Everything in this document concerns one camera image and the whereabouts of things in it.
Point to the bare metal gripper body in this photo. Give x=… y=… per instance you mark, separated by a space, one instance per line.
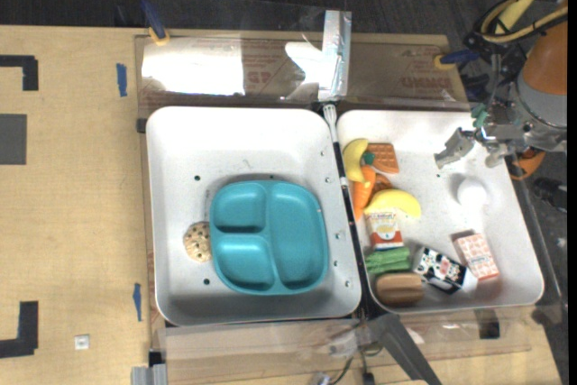
x=509 y=133

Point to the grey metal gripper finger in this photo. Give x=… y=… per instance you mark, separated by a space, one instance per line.
x=496 y=155
x=453 y=149

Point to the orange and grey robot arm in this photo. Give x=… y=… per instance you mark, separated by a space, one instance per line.
x=545 y=67

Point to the white ball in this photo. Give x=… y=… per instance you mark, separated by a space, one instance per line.
x=472 y=192

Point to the orange waffle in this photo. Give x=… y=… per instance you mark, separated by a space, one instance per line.
x=384 y=158

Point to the yellow banana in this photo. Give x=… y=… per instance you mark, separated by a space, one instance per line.
x=352 y=158
x=396 y=200

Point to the white plastic tray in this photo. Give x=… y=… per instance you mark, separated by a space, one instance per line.
x=496 y=239
x=180 y=176

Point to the orange carrot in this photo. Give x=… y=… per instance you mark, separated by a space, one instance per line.
x=362 y=191

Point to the pink and white carton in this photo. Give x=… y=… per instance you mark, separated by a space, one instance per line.
x=478 y=257

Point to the orange and white carton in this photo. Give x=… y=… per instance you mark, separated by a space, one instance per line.
x=384 y=232

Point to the black and white carton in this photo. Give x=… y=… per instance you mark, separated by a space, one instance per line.
x=442 y=269

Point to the green lettuce piece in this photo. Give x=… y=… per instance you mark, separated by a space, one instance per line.
x=387 y=260

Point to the brown bread roll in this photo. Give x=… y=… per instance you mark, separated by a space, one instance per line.
x=399 y=289

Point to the blue divided plate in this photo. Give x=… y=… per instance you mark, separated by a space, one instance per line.
x=270 y=239

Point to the beige chocolate chip biscuit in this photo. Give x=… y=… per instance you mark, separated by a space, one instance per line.
x=196 y=241

